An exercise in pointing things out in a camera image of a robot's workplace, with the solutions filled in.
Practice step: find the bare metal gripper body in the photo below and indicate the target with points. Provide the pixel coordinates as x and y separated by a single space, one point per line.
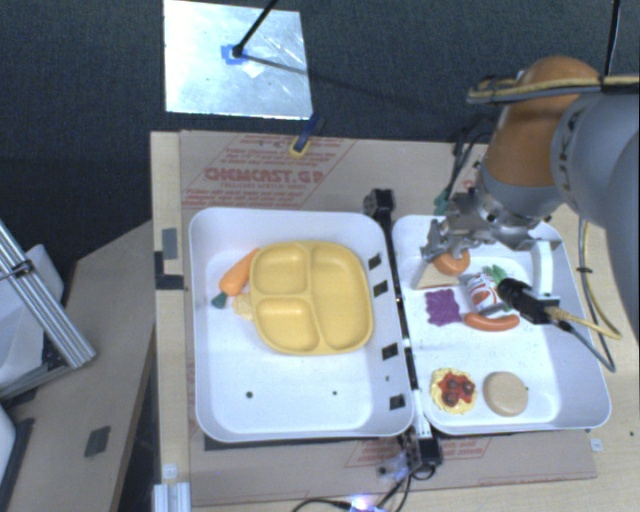
482 220

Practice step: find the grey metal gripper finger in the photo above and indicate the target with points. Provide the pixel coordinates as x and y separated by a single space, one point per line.
434 245
460 246

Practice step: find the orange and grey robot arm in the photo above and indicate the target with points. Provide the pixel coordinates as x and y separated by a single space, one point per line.
590 150

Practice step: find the orange round toy food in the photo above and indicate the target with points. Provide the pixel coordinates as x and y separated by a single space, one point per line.
452 266

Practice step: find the tan triangular bread slice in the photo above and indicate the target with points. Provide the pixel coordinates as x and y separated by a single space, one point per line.
430 280

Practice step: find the green leafy toy vegetable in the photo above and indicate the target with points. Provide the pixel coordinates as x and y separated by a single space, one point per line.
496 274

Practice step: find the red and white can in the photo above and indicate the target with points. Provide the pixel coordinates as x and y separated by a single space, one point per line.
480 292

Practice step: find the purple grapes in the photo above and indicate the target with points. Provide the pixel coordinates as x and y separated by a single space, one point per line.
442 307

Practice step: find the thin black and white rod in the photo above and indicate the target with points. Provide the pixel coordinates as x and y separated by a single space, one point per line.
402 320

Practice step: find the orange sausage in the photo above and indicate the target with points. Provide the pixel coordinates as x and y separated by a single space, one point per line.
492 322

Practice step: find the white plastic tray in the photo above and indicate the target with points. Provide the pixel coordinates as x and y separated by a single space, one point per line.
500 355
300 395

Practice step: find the yellow divided plate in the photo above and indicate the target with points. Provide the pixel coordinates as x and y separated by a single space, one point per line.
312 297

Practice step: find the yellow spaghetti with meatballs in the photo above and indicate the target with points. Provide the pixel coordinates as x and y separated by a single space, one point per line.
452 391

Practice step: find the tan round biscuit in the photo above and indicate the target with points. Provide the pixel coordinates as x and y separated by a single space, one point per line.
506 394

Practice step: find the brown cardboard board red print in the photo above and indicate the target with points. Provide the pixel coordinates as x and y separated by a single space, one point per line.
280 175

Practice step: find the orange carrot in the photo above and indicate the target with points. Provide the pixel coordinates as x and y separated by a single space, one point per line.
239 274

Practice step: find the pale yellow toy food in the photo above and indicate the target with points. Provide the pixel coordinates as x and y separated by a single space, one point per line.
243 306

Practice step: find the black cylinder on white bracket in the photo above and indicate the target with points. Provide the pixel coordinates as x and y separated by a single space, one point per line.
530 302

